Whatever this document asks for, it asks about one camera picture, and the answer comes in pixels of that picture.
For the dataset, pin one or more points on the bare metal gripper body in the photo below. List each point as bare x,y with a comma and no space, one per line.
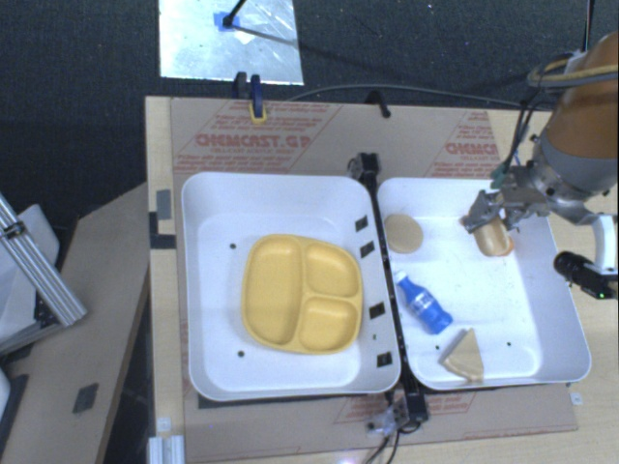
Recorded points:
527,194

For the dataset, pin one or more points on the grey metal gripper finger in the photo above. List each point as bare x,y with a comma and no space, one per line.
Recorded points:
481,210
512,220

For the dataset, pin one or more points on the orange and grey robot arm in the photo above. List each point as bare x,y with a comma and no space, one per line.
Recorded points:
585,128

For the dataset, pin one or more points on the tan toy bread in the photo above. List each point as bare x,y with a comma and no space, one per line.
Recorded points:
493,242

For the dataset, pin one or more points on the tan round biscuit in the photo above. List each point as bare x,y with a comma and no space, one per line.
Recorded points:
403,234

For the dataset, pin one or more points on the white plastic tray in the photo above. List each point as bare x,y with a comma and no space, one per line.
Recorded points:
217,307
503,307

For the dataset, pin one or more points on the brown cardboard board, red print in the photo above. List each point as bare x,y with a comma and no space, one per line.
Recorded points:
411,138

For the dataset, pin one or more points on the thin black rod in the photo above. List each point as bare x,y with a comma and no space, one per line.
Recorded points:
387,264

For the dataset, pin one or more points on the blue plastic bottle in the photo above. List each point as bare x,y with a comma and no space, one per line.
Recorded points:
425,305

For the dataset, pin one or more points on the tan pizza slice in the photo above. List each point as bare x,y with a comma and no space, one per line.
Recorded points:
466,358

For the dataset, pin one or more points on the yellow divided plate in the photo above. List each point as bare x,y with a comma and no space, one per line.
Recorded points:
280,293

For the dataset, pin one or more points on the black cylinder on white bracket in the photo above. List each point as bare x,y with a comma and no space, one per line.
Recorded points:
582,271

